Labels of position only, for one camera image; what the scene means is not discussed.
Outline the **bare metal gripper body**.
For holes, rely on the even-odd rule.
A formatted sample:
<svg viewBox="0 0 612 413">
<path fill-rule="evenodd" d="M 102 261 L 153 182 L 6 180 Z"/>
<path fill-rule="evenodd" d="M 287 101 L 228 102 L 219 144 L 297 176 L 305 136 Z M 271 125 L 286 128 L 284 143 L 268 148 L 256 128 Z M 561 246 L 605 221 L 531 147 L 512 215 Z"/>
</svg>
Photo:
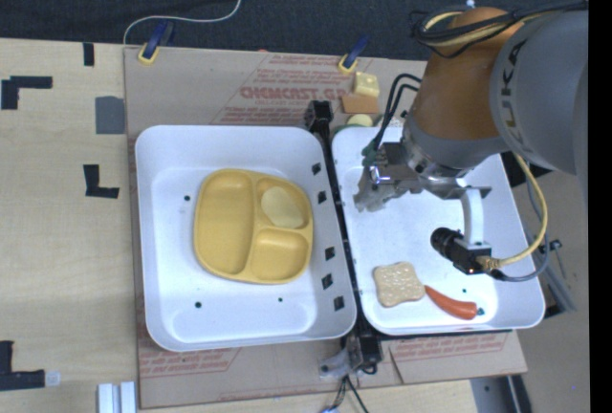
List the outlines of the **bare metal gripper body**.
<svg viewBox="0 0 612 413">
<path fill-rule="evenodd" d="M 427 191 L 445 200 L 459 198 L 459 184 L 472 171 L 433 161 L 419 145 L 409 142 L 371 141 L 367 144 L 367 171 L 378 185 L 400 183 L 406 193 Z"/>
</svg>

